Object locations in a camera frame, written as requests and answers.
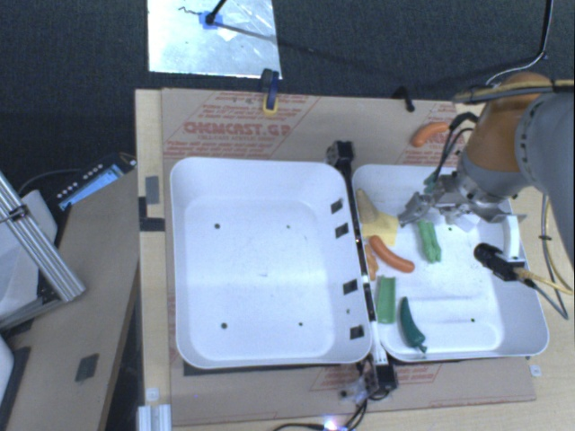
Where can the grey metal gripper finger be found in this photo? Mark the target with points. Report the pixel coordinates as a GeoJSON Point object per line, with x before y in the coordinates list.
{"type": "Point", "coordinates": [462, 222]}
{"type": "Point", "coordinates": [415, 209]}

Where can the orange sausage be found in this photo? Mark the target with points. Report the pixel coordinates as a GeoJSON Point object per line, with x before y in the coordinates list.
{"type": "Point", "coordinates": [391, 255]}
{"type": "Point", "coordinates": [429, 134]}

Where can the black cylinder on white bracket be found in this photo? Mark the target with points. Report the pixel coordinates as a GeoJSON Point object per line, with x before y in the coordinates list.
{"type": "Point", "coordinates": [496, 258]}

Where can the dark green pepper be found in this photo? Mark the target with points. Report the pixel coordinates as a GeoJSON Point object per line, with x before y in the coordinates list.
{"type": "Point", "coordinates": [409, 326]}

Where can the brown cardboard board red print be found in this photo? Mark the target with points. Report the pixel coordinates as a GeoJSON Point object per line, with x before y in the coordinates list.
{"type": "Point", "coordinates": [251, 124]}

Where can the yellow cheese slice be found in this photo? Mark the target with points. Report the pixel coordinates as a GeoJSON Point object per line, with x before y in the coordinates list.
{"type": "Point", "coordinates": [383, 229]}

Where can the thin black and white rod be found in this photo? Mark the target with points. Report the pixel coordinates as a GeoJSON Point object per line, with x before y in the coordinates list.
{"type": "Point", "coordinates": [363, 263]}

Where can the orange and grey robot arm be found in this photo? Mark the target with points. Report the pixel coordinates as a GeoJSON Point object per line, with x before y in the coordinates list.
{"type": "Point", "coordinates": [534, 142]}

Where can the green celery stick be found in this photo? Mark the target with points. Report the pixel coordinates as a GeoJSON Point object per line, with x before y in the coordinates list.
{"type": "Point", "coordinates": [386, 299]}

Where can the white plastic tray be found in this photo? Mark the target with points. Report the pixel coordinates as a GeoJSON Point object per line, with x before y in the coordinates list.
{"type": "Point", "coordinates": [453, 294]}
{"type": "Point", "coordinates": [265, 263]}

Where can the light green bean pods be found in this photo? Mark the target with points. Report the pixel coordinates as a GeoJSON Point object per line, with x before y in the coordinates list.
{"type": "Point", "coordinates": [429, 240]}

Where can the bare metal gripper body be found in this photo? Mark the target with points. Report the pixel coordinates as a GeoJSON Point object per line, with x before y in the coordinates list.
{"type": "Point", "coordinates": [458, 193]}

